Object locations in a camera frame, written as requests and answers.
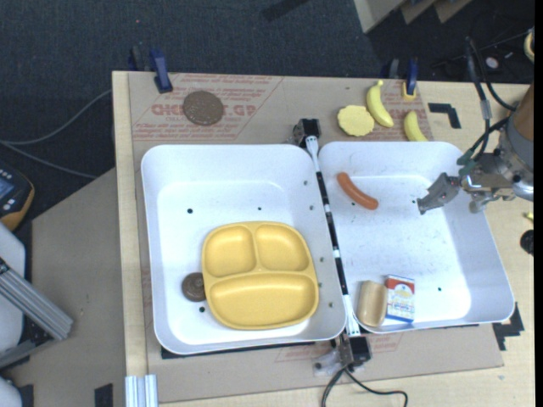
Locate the large brown round biscuit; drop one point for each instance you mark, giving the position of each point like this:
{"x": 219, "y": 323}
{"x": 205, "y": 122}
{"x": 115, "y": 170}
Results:
{"x": 203, "y": 108}

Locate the red white blue carton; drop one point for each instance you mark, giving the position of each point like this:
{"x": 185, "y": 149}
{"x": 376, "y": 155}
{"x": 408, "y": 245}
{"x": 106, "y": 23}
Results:
{"x": 400, "y": 299}

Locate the orange sausage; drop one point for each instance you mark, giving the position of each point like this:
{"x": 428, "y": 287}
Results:
{"x": 357, "y": 191}

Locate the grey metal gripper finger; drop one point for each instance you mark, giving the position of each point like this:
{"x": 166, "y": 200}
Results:
{"x": 477, "y": 205}
{"x": 439, "y": 193}

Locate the yellow round biscuit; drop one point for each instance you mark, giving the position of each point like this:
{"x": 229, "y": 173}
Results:
{"x": 355, "y": 120}

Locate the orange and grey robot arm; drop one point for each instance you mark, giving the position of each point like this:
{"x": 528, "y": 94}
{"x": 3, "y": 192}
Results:
{"x": 522, "y": 125}

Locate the thin black and white rod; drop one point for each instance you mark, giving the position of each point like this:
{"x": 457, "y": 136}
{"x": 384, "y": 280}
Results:
{"x": 331, "y": 227}

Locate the yellow divided plate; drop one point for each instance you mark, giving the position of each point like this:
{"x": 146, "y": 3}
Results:
{"x": 259, "y": 276}

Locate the brown cardboard board red print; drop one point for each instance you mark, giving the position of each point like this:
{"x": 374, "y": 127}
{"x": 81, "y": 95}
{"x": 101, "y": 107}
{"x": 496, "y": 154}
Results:
{"x": 254, "y": 96}

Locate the tan bread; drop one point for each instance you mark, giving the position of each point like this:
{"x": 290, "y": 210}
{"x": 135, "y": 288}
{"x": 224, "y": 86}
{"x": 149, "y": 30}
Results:
{"x": 371, "y": 304}

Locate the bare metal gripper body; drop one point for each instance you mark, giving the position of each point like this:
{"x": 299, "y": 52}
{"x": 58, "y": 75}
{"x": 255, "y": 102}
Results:
{"x": 494, "y": 178}

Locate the white plastic tray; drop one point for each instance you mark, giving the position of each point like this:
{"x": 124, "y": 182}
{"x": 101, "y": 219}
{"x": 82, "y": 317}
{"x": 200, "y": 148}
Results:
{"x": 237, "y": 193}
{"x": 415, "y": 252}

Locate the yellow banana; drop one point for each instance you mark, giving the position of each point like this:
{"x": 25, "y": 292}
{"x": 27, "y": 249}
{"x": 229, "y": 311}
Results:
{"x": 413, "y": 127}
{"x": 378, "y": 107}

